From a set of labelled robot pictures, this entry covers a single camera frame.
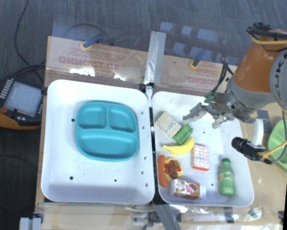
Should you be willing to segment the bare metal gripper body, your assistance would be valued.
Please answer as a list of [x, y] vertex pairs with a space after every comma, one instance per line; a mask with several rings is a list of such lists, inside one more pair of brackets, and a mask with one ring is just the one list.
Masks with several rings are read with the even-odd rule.
[[209, 94], [206, 98], [207, 112], [211, 114], [213, 119], [234, 120], [232, 111], [227, 106], [225, 95], [223, 93]]

